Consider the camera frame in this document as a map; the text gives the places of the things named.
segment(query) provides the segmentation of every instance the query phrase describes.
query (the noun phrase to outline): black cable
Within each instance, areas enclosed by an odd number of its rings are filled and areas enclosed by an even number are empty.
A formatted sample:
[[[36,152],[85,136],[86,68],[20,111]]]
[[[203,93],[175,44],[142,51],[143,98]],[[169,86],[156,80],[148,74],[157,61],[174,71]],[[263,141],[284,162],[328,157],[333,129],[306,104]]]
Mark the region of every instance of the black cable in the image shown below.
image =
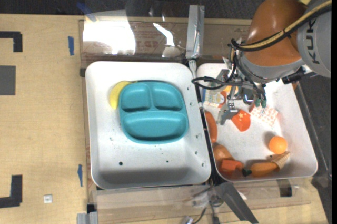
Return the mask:
[[[294,26],[293,28],[291,28],[289,31],[285,32],[282,36],[278,37],[277,39],[271,41],[268,44],[265,44],[261,47],[256,47],[256,48],[251,48],[250,46],[253,45],[257,45],[261,42],[267,41],[268,39],[272,38],[273,36],[277,35],[278,33],[271,35],[267,38],[264,38],[263,40],[254,42],[254,43],[250,43],[250,44],[245,44],[243,46],[241,46],[239,43],[237,43],[234,39],[231,40],[231,44],[234,46],[235,49],[239,50],[239,51],[243,51],[243,52],[255,52],[255,51],[260,51],[262,49],[271,47],[273,45],[275,45],[276,43],[280,42],[281,40],[285,39],[286,37],[290,37],[290,35],[295,32],[298,28],[300,28],[302,25],[306,24],[307,22],[309,22],[310,20],[312,20],[313,18],[316,18],[318,16],[320,16],[323,13],[326,13],[328,11],[332,10],[332,5],[328,5],[322,9],[320,9],[317,12],[314,12],[312,15],[308,16],[306,19],[304,19],[303,21],[301,21],[300,23],[298,23],[298,25]]]
[[[197,219],[197,221],[196,221],[196,222],[193,222],[192,224],[197,224],[197,223],[202,219],[202,217],[204,216],[204,214],[205,214],[205,212],[206,212],[206,209],[207,209],[207,207],[205,207],[205,208],[202,210],[201,215],[199,216],[199,218]]]
[[[212,208],[212,222],[213,222],[213,224],[220,224],[220,220],[215,215],[215,211],[214,211],[214,208],[213,208],[212,204],[211,204],[211,208]]]
[[[235,83],[235,82],[230,82],[230,80],[233,78],[234,74],[235,74],[235,70],[236,70],[236,62],[234,60],[233,62],[233,68],[232,68],[232,73],[231,75],[223,82],[219,79],[215,79],[215,78],[212,78],[212,77],[198,77],[198,78],[194,78],[192,80],[192,83],[203,88],[203,89],[207,89],[207,90],[217,90],[217,89],[220,89],[224,86],[241,86],[242,83]],[[217,83],[219,84],[219,86],[205,86],[205,85],[202,85],[200,83],[197,83],[197,81],[204,81],[204,82],[213,82],[213,83]]]
[[[236,64],[236,65],[239,65],[239,61],[238,61],[237,57],[234,58],[234,61],[235,61],[235,64]],[[246,79],[253,85],[255,91],[259,94],[259,98],[260,98],[260,99],[263,98],[264,100],[266,100],[267,98],[266,98],[266,96],[265,96],[265,93],[264,93],[260,88],[258,88],[258,87],[256,86],[256,84],[253,82],[252,79],[249,78],[248,75],[245,76],[245,77],[246,77]]]
[[[217,84],[220,84],[220,85],[210,87],[210,86],[202,85],[202,84],[198,83],[197,81],[213,82],[213,83],[217,83]],[[207,76],[194,78],[192,80],[192,83],[197,85],[197,86],[200,86],[201,88],[207,89],[207,90],[216,90],[216,89],[220,89],[221,87],[224,87],[224,86],[242,86],[242,83],[240,83],[240,82],[223,82],[223,81],[220,81],[216,78],[211,78],[211,77],[207,77]]]

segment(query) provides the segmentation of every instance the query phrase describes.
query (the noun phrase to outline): wooden board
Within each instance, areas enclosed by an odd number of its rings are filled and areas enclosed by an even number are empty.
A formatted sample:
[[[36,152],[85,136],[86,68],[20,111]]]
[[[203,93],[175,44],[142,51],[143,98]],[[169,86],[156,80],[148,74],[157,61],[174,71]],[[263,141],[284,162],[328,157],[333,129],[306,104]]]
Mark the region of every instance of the wooden board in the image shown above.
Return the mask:
[[[0,31],[23,34],[21,53],[13,52],[13,40],[0,38],[0,65],[16,66],[16,95],[0,95],[0,196],[9,196],[11,175],[23,176],[23,202],[0,208],[0,223],[76,223],[86,211],[80,18],[0,15]],[[44,203],[46,194],[52,203]]]

